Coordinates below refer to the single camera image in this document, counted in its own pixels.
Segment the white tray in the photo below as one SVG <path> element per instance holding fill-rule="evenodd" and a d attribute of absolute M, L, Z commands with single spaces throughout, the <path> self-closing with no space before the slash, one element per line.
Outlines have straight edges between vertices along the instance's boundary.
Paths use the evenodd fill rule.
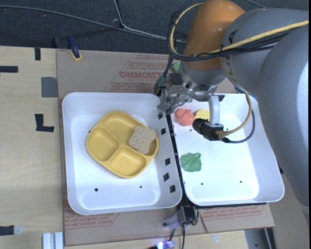
<path fill-rule="evenodd" d="M 284 195 L 284 185 L 279 168 L 266 138 L 257 101 L 251 97 L 256 117 L 255 132 L 248 141 L 227 144 L 209 141 L 192 129 L 180 125 L 171 115 L 179 158 L 187 153 L 201 153 L 202 169 L 186 172 L 181 169 L 187 197 L 196 205 L 228 205 L 275 202 Z M 207 102 L 193 101 L 181 108 L 193 113 L 204 108 Z M 246 118 L 248 104 L 244 94 L 225 94 L 220 102 L 220 123 L 224 130 L 238 127 Z M 251 131 L 252 120 L 231 140 L 242 140 Z"/>
<path fill-rule="evenodd" d="M 139 211 L 176 206 L 182 198 L 166 117 L 158 118 L 159 98 L 147 93 L 67 95 L 62 103 L 68 201 L 78 214 Z M 87 152 L 89 130 L 112 110 L 121 110 L 155 129 L 159 150 L 135 178 L 120 178 Z"/>

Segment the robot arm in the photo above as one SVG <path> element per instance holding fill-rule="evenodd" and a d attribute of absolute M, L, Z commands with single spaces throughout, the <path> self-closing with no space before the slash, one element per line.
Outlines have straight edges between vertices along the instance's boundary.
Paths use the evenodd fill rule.
<path fill-rule="evenodd" d="M 308 11 L 258 8 L 244 12 L 227 0 L 206 0 L 181 12 L 194 5 L 200 7 L 183 55 L 173 47 L 180 16 L 169 29 L 169 50 L 181 64 L 179 74 L 170 75 L 171 82 L 161 86 L 158 111 L 170 114 L 192 99 L 209 101 L 226 77 L 253 95 L 275 157 L 309 225 Z M 212 111 L 217 103 L 209 104 Z M 212 123 L 196 121 L 199 133 L 212 131 Z"/>

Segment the cardboard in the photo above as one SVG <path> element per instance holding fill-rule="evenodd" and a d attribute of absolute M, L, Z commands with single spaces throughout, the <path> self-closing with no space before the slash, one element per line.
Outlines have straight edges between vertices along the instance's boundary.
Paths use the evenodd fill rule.
<path fill-rule="evenodd" d="M 56 52 L 59 96 L 59 123 L 62 161 L 64 240 L 65 245 L 81 245 L 169 237 L 172 230 L 163 229 L 161 220 L 172 216 L 176 209 L 109 213 L 83 216 L 76 214 L 67 201 L 65 154 L 62 121 L 62 100 L 72 92 L 150 92 L 167 66 L 165 54 L 81 51 L 79 62 L 69 50 Z M 218 93 L 235 93 L 225 79 Z M 186 234 L 200 234 L 251 228 L 273 227 L 268 204 L 252 206 L 213 207 L 199 209 L 200 219 Z M 178 229 L 174 235 L 180 235 Z"/>

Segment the blue clip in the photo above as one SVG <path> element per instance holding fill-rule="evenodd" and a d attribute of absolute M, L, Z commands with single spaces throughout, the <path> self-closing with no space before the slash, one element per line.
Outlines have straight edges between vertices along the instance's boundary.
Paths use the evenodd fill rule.
<path fill-rule="evenodd" d="M 67 36 L 67 40 L 69 42 L 70 48 L 71 48 L 71 54 L 73 59 L 78 62 L 80 60 L 82 60 L 82 55 L 79 53 L 78 47 L 77 47 L 77 43 L 74 40 L 74 38 L 71 35 Z"/>

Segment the bread slice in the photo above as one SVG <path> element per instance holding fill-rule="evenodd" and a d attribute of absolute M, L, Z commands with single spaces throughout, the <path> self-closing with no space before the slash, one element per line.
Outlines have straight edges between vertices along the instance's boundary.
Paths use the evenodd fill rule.
<path fill-rule="evenodd" d="M 157 137 L 155 130 L 138 126 L 130 137 L 128 144 L 140 153 L 147 154 L 152 141 Z"/>

